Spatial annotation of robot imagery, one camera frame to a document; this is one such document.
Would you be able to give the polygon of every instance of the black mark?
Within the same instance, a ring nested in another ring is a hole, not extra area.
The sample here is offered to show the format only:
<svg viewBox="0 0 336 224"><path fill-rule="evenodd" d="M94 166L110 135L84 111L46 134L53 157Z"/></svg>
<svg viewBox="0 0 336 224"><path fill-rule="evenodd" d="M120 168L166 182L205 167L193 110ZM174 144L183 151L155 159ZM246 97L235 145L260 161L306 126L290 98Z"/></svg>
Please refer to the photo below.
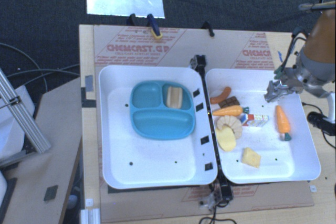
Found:
<svg viewBox="0 0 336 224"><path fill-rule="evenodd" d="M43 201L53 200L56 197L58 185L47 188L46 194L44 195Z"/></svg>
<svg viewBox="0 0 336 224"><path fill-rule="evenodd" d="M200 94L200 91L199 89L197 89L196 91L193 92L193 96L196 97Z"/></svg>
<svg viewBox="0 0 336 224"><path fill-rule="evenodd" d="M200 111L200 110L203 109L203 108L204 108L203 103L198 104L198 105L196 106L196 112L197 112L197 111Z"/></svg>
<svg viewBox="0 0 336 224"><path fill-rule="evenodd" d="M212 165L212 163L207 163L205 165L205 170L208 171L208 170L212 170L214 168L214 166Z"/></svg>
<svg viewBox="0 0 336 224"><path fill-rule="evenodd" d="M209 136L205 136L203 138L201 138L201 145L205 144L205 143L208 143L209 142Z"/></svg>

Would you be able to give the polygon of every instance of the yellow cheese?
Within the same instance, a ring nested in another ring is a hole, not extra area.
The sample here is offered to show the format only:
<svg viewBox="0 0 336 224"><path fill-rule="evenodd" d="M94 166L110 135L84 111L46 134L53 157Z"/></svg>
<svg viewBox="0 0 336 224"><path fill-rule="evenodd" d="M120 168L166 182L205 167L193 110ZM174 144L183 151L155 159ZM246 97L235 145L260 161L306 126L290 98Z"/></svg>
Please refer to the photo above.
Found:
<svg viewBox="0 0 336 224"><path fill-rule="evenodd" d="M248 164L255 168L259 168L260 160L261 160L261 156L255 151L251 150L251 148L247 147L244 149L243 159L241 159L242 163Z"/></svg>
<svg viewBox="0 0 336 224"><path fill-rule="evenodd" d="M221 130L216 129L216 136L219 146L224 151L231 151L236 147L236 137L230 127L224 125Z"/></svg>

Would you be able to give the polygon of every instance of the blue plate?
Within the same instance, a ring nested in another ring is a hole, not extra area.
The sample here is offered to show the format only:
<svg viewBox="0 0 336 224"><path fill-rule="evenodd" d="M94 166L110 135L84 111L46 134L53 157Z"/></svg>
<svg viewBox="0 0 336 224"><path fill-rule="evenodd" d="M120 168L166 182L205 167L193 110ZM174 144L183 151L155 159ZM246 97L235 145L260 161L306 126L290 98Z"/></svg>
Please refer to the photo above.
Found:
<svg viewBox="0 0 336 224"><path fill-rule="evenodd" d="M170 86L183 90L180 109L168 108L165 104ZM147 138L181 139L195 128L192 97L186 87L175 82L155 80L137 84L131 93L130 112L134 130Z"/></svg>

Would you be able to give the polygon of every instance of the wooden table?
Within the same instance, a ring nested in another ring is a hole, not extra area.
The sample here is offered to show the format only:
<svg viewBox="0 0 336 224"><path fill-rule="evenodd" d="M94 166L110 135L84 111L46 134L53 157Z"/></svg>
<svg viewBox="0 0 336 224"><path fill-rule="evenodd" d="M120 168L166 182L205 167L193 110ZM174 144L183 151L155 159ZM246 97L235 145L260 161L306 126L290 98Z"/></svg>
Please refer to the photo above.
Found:
<svg viewBox="0 0 336 224"><path fill-rule="evenodd" d="M63 223L81 154L80 97L79 79L43 95L36 123L51 149L4 172L7 180L17 178L4 224ZM56 196L44 201L47 189L54 186Z"/></svg>
<svg viewBox="0 0 336 224"><path fill-rule="evenodd" d="M233 31L215 31L215 34L232 34ZM246 32L236 31L237 38ZM290 33L266 33L267 43L270 47L271 55L275 67L280 65L278 51L286 54L290 43ZM81 87L86 87L87 76L95 74L95 53L93 26L80 26L80 62L81 62ZM288 65L293 64L293 59L289 60ZM96 86L93 76L93 88L86 92L86 99L96 99ZM328 91L335 91L335 85L325 86ZM304 92L301 94L301 100L306 103L318 105L324 113L328 111L326 100L319 100L312 95ZM312 111L311 107L304 108L306 115ZM98 161L98 138L97 138L97 110L94 107L82 109L82 128L83 128L83 163L84 163L84 193L85 198L91 199L92 204L87 204L86 209L100 208L99 192L99 161ZM315 143L319 160L321 163L321 175L318 179L310 182L311 186L316 187L316 192L312 193L314 206L301 208L288 208L278 210L262 210L239 213L217 214L218 218L232 218L237 223L335 223L335 150L332 149L323 139L319 129L310 125L311 135ZM327 137L332 144L335 144L335 138ZM134 223L190 223L194 224L200 220L201 216L165 218L135 221Z"/></svg>

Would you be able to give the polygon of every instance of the toy carrot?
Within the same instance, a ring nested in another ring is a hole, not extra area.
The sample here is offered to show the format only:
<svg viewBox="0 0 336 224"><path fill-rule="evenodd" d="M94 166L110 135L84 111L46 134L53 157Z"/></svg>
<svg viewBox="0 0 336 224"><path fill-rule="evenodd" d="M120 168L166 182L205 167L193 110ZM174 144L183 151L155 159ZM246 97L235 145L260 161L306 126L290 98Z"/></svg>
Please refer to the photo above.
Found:
<svg viewBox="0 0 336 224"><path fill-rule="evenodd" d="M242 108L240 105L231 105L222 109L218 109L212 113L213 116L239 116L242 113L249 113L249 108Z"/></svg>
<svg viewBox="0 0 336 224"><path fill-rule="evenodd" d="M292 137L288 133L290 131L289 121L282 110L282 107L279 105L276 106L276 115L279 133L285 134L285 141L291 140Z"/></svg>

